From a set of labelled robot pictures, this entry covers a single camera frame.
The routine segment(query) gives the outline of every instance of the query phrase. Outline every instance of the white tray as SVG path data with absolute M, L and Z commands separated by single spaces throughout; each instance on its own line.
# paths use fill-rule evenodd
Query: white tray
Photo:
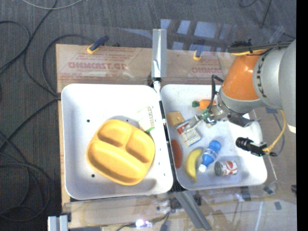
M 165 114 L 180 111 L 184 119 L 190 119 L 195 114 L 201 114 L 199 108 L 192 108 L 193 101 L 211 98 L 211 86 L 207 85 L 166 85 L 162 87 L 161 96 Z M 250 186 L 262 184 L 267 179 L 267 170 L 262 157 L 257 157 L 235 145 L 238 137 L 249 137 L 254 142 L 262 142 L 261 128 L 258 122 L 242 128 L 229 121 L 218 122 L 211 128 L 202 123 L 196 128 L 201 140 L 187 147 L 181 140 L 176 129 L 167 123 L 169 138 L 176 139 L 182 148 L 183 161 L 176 169 L 179 183 L 187 190 L 213 189 L 235 186 Z M 235 160 L 238 173 L 230 176 L 216 176 L 214 163 L 210 164 L 205 173 L 197 173 L 197 182 L 194 182 L 185 170 L 188 154 L 196 148 L 206 148 L 211 140 L 221 143 L 221 150 L 216 161 Z
M 134 186 L 117 184 L 97 173 L 86 161 L 86 149 L 96 130 L 108 119 L 138 127 L 137 112 L 152 108 L 155 157 L 146 177 Z M 173 177 L 156 92 L 143 85 L 71 84 L 62 92 L 64 171 L 68 194 L 77 200 L 165 193 Z

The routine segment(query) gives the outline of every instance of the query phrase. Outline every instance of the sausage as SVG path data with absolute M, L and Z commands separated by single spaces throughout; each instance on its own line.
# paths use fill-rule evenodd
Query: sausage
M 175 168 L 180 168 L 182 164 L 182 150 L 179 142 L 175 139 L 171 140 L 171 148 L 173 152 Z

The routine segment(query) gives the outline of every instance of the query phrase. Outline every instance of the small box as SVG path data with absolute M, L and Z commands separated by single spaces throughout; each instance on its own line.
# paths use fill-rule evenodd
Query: small box
M 184 118 L 183 118 L 182 114 L 180 113 L 180 111 L 169 112 L 166 115 L 166 118 L 168 120 L 168 123 L 172 127 L 174 127 L 177 124 L 180 124 L 180 123 L 184 122 Z

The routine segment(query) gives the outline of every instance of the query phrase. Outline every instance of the banana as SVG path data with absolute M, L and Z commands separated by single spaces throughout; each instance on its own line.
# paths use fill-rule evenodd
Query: banana
M 187 174 L 193 178 L 195 182 L 197 182 L 196 178 L 196 162 L 198 158 L 202 154 L 202 149 L 195 149 L 191 151 L 188 155 L 187 161 L 186 161 L 186 172 Z

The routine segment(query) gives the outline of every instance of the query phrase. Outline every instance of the carrot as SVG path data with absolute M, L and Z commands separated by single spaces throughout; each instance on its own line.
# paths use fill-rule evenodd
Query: carrot
M 193 107 L 199 107 L 200 109 L 204 110 L 208 107 L 210 104 L 210 100 L 202 99 L 201 101 L 193 101 L 192 106 Z

